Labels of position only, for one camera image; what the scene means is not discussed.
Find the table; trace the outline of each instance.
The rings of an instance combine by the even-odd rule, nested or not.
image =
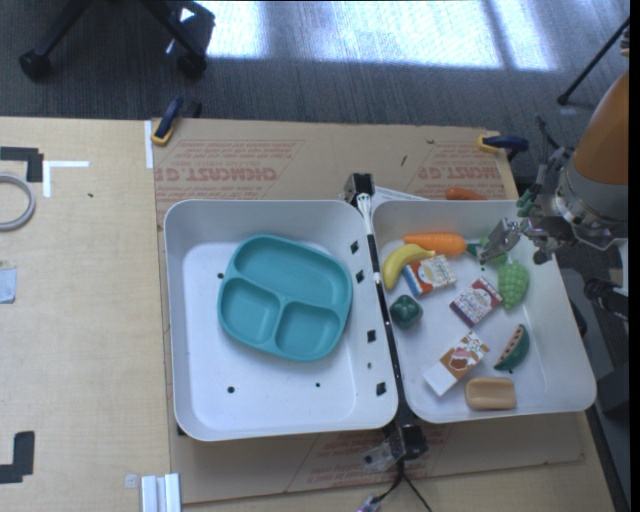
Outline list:
[[[2,146],[89,162],[52,169],[50,197],[34,184],[33,219],[0,233],[0,260],[18,269],[16,300],[0,305],[0,465],[11,463],[15,433],[35,432],[33,474],[0,485],[3,509],[138,510],[136,476],[171,471],[154,174],[144,141],[142,121],[0,119]],[[0,201],[17,201],[0,193]],[[414,483],[434,511],[613,510],[586,416],[573,416],[580,460]],[[188,509],[349,511],[387,487]],[[383,509],[424,510],[406,485]]]

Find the tape roll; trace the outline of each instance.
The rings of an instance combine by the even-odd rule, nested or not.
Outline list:
[[[11,185],[15,185],[16,187],[22,189],[29,199],[27,209],[17,219],[9,222],[0,222],[0,232],[13,231],[24,226],[33,215],[33,212],[36,208],[36,196],[33,193],[33,189],[31,188],[31,186],[25,180],[23,180],[22,178],[18,178],[17,176],[13,176],[12,174],[0,174],[0,183],[9,183]]]

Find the cardboard sheet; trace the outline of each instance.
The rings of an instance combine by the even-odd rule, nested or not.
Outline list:
[[[382,441],[356,431],[201,443],[173,416],[171,343],[162,222],[184,199],[333,199],[351,173],[379,187],[442,199],[450,186],[490,199],[517,197],[504,151],[476,148],[482,128],[351,126],[181,119],[153,148],[167,360],[171,470],[184,503],[392,481],[368,473],[362,454]],[[429,451],[408,464],[414,479],[575,461],[582,445],[571,414],[460,424],[421,423]]]

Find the tripod leg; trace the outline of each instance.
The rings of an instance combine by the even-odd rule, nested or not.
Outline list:
[[[175,11],[171,10],[165,2],[155,0],[141,0],[141,2],[187,50],[187,55],[178,59],[180,70],[189,78],[201,75],[207,67],[205,51],[180,22]]]
[[[607,51],[609,51],[609,48],[611,48],[611,46],[613,46],[613,43],[615,43],[616,40],[622,35],[622,33],[624,32],[624,29],[629,26],[629,20],[630,19],[631,19],[631,17],[629,17],[629,18],[627,18],[625,20],[625,22],[620,26],[620,28],[616,31],[616,33],[613,34],[611,39],[609,39],[605,43],[605,45],[601,48],[601,50],[598,52],[598,54],[587,65],[587,67],[584,69],[584,71],[582,73],[580,73],[580,76],[575,79],[575,81],[569,86],[569,88],[564,93],[562,93],[560,96],[558,96],[557,101],[558,101],[558,103],[560,105],[566,105],[567,104],[567,102],[569,101],[569,96],[571,95],[571,93],[573,91],[575,91],[575,89],[578,87],[578,85],[580,85],[582,80],[584,80],[584,78],[589,74],[589,72],[594,68],[594,66],[600,61],[602,56],[605,53],[607,53]]]
[[[92,0],[69,0],[36,47],[20,56],[20,66],[27,76],[37,80],[51,70],[49,53],[69,32],[91,2]]]

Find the carrot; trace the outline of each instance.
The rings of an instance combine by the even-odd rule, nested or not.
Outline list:
[[[404,235],[403,239],[406,244],[417,244],[423,249],[447,256],[462,254],[467,249],[467,242],[455,233],[410,233]]]
[[[449,187],[447,189],[447,191],[445,192],[444,195],[447,199],[453,199],[453,200],[467,200],[467,199],[476,199],[476,200],[483,200],[486,199],[486,196],[483,196],[482,194],[478,194],[477,192],[474,192],[473,190],[469,190],[468,188],[462,188],[462,187]]]

